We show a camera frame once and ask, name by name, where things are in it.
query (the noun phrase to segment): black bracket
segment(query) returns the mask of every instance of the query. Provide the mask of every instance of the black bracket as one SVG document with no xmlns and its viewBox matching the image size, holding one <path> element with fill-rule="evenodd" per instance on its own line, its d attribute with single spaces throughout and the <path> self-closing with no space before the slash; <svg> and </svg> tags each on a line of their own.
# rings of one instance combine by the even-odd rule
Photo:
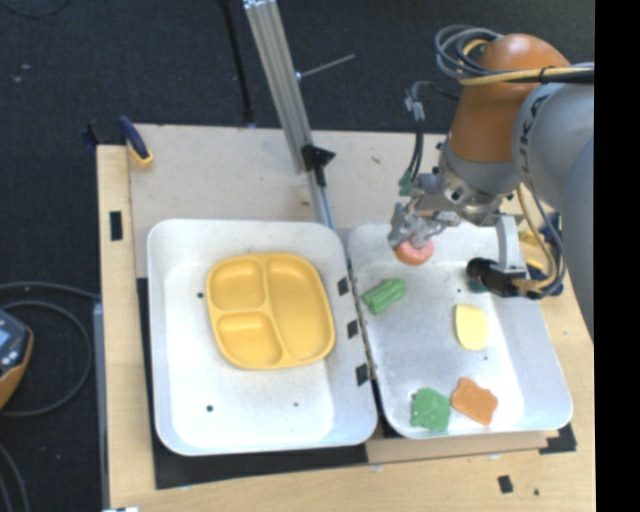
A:
<svg viewBox="0 0 640 512">
<path fill-rule="evenodd" d="M 302 148 L 302 158 L 307 171 L 313 171 L 316 175 L 316 183 L 320 187 L 327 186 L 324 175 L 325 166 L 336 156 L 332 151 L 307 144 Z"/>
</svg>

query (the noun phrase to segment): yellow object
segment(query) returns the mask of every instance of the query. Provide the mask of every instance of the yellow object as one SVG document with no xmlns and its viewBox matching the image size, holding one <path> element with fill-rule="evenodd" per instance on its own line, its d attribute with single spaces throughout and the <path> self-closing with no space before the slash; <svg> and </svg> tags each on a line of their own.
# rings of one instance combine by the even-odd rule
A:
<svg viewBox="0 0 640 512">
<path fill-rule="evenodd" d="M 484 311 L 471 304 L 458 304 L 455 320 L 458 341 L 464 348 L 481 350 L 487 345 L 489 324 Z"/>
<path fill-rule="evenodd" d="M 335 343 L 331 307 L 317 270 L 288 253 L 238 256 L 207 276 L 207 305 L 218 347 L 236 366 L 310 364 Z"/>
</svg>

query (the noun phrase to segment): orange toy food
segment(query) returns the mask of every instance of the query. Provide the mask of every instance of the orange toy food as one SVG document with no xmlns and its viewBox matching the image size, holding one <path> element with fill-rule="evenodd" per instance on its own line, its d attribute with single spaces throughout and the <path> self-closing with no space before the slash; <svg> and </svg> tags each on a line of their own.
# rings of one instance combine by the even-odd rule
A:
<svg viewBox="0 0 640 512">
<path fill-rule="evenodd" d="M 488 426 L 498 399 L 488 389 L 483 389 L 467 377 L 462 377 L 451 395 L 451 406 L 471 419 Z"/>
</svg>

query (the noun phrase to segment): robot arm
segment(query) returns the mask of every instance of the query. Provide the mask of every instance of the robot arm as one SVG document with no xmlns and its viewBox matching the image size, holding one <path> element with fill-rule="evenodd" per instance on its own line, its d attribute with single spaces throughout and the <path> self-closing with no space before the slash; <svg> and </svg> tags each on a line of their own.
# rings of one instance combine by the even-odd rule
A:
<svg viewBox="0 0 640 512">
<path fill-rule="evenodd" d="M 501 245 L 511 243 L 501 235 L 500 205 L 524 185 L 562 213 L 566 262 L 593 336 L 594 66 L 571 66 L 529 35 L 465 26 L 441 31 L 436 47 L 440 68 L 465 88 L 438 167 L 403 178 L 409 200 L 395 206 L 392 249 L 401 261 L 422 264 L 436 235 L 461 221 L 496 226 Z M 414 106 L 417 96 L 410 97 Z M 543 295 L 522 269 L 509 275 L 509 268 L 476 261 L 468 270 L 480 278 L 498 275 L 501 285 L 490 288 L 502 295 Z"/>
</svg>

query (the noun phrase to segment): wooden table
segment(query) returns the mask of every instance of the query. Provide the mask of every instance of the wooden table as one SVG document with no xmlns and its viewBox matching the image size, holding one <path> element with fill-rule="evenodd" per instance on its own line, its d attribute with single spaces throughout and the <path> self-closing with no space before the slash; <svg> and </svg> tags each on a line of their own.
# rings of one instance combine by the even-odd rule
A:
<svg viewBox="0 0 640 512">
<path fill-rule="evenodd" d="M 105 507 L 139 507 L 142 512 L 595 510 L 594 347 L 569 280 L 564 293 L 545 299 L 541 308 L 574 401 L 570 425 L 577 440 L 575 451 L 543 455 L 535 447 L 525 449 L 535 446 L 536 439 L 553 442 L 559 435 L 544 432 L 496 447 L 489 441 L 484 447 L 480 441 L 480 445 L 458 447 L 449 443 L 442 449 L 433 443 L 424 460 L 382 464 L 393 451 L 389 443 L 381 448 L 375 464 L 156 489 L 136 293 L 136 278 L 144 272 L 144 259 L 136 254 L 136 243 L 145 236 L 146 228 L 140 226 L 154 219 L 132 221 L 136 194 L 150 193 L 144 173 L 175 172 L 181 180 L 179 173 L 187 168 L 195 169 L 193 176 L 201 167 L 215 176 L 234 167 L 248 169 L 256 182 L 275 179 L 290 185 L 286 193 L 291 204 L 286 209 L 274 206 L 256 211 L 249 204 L 251 185 L 238 179 L 229 185 L 228 204 L 210 206 L 208 214 L 214 218 L 224 218 L 227 212 L 233 218 L 311 220 L 313 207 L 300 176 L 291 169 L 279 130 L 151 125 L 139 129 L 155 154 L 150 169 L 139 168 L 124 146 L 99 146 L 97 156 L 106 385 Z M 396 200 L 395 183 L 410 159 L 412 136 L 317 132 L 314 138 L 318 146 L 338 155 L 327 174 L 339 231 L 348 232 L 367 221 L 388 222 Z M 441 139 L 427 136 L 425 166 L 436 162 L 435 145 Z M 159 215 L 171 216 L 172 208 L 186 208 L 185 215 L 201 213 L 197 207 L 190 211 L 193 205 L 178 203 L 159 201 Z M 122 227 L 121 233 L 113 230 L 114 223 Z M 521 449 L 518 442 L 524 443 Z M 509 451 L 502 452 L 500 446 Z M 500 483 L 510 484 L 511 490 Z"/>
</svg>

